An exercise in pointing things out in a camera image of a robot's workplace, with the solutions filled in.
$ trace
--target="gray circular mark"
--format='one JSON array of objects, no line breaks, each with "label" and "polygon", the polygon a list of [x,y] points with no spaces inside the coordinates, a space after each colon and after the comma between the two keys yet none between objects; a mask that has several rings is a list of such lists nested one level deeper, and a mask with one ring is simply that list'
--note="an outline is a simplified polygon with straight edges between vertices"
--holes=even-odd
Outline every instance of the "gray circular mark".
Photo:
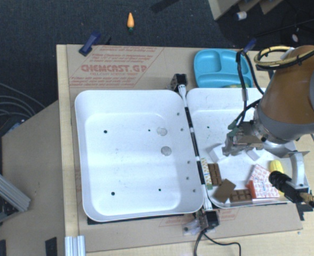
[{"label": "gray circular mark", "polygon": [[157,128],[157,134],[164,137],[168,133],[168,130],[162,127]]},{"label": "gray circular mark", "polygon": [[162,155],[164,155],[164,156],[169,156],[169,155],[171,155],[171,148],[168,147],[168,146],[164,146],[164,147],[162,147],[162,149],[161,149],[161,153],[162,153]]}]

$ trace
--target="blue plastic tray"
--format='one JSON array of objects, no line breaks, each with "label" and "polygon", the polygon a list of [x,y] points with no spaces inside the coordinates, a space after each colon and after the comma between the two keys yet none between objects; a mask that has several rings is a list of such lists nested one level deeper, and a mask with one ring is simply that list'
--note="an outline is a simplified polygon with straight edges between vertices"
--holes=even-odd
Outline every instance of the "blue plastic tray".
[{"label": "blue plastic tray", "polygon": [[[229,49],[205,49],[194,58],[194,72],[198,87],[240,87],[236,63],[237,52]],[[252,75],[247,60],[241,56],[241,72],[246,87],[252,87]]]}]

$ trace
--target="yellow object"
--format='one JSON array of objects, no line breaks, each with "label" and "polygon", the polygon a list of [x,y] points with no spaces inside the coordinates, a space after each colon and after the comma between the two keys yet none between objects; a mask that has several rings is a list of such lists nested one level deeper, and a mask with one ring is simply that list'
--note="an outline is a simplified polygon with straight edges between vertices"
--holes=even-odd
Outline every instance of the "yellow object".
[{"label": "yellow object", "polygon": [[[278,172],[284,173],[283,166],[282,166],[281,162],[279,160],[276,160],[276,159],[271,161],[269,171],[270,172],[278,171]],[[284,193],[281,192],[280,190],[278,192],[279,192],[279,195],[284,195]]]},{"label": "yellow object", "polygon": [[129,32],[132,32],[134,30],[135,21],[134,17],[132,16],[132,13],[129,13],[129,17],[127,19],[127,27],[129,28]]}]

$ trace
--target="black floor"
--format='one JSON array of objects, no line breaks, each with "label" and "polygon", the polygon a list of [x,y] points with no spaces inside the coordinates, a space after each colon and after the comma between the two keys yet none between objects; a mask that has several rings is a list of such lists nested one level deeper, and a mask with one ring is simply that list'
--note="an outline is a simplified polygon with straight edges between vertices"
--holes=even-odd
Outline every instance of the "black floor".
[{"label": "black floor", "polygon": [[[208,0],[0,0],[0,82],[30,95],[44,106],[57,100],[57,44],[84,44],[92,31],[111,36],[111,45],[244,47],[255,35],[314,18],[314,0],[285,0],[263,15],[259,6],[242,21],[237,6],[214,21]],[[127,15],[135,30],[126,28]],[[255,50],[279,44],[314,44],[314,21],[257,37]],[[0,86],[0,95],[17,97],[35,112],[42,107]],[[6,105],[0,109],[27,113]],[[9,119],[0,117],[0,128]]]}]

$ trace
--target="blue clamp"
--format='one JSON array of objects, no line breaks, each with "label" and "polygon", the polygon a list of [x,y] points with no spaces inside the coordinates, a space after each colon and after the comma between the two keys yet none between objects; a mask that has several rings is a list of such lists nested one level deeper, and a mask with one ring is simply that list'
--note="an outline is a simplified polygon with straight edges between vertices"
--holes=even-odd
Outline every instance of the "blue clamp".
[{"label": "blue clamp", "polygon": [[84,46],[79,50],[79,52],[87,56],[89,52],[92,51],[92,45],[96,44],[101,37],[101,33],[93,31],[87,42],[84,44]]}]

